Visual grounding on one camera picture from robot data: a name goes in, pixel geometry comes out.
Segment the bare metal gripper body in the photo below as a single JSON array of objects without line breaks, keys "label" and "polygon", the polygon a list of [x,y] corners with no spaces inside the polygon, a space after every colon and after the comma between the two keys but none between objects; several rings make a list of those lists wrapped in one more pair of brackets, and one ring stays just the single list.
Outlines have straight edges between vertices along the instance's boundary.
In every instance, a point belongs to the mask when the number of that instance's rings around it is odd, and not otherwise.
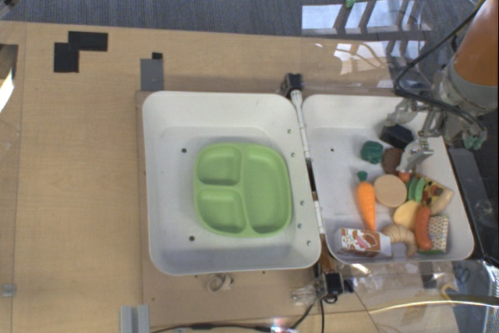
[{"label": "bare metal gripper body", "polygon": [[429,106],[418,136],[421,138],[441,136],[450,146],[482,147],[486,141],[486,129],[477,119],[469,122],[461,114]]}]

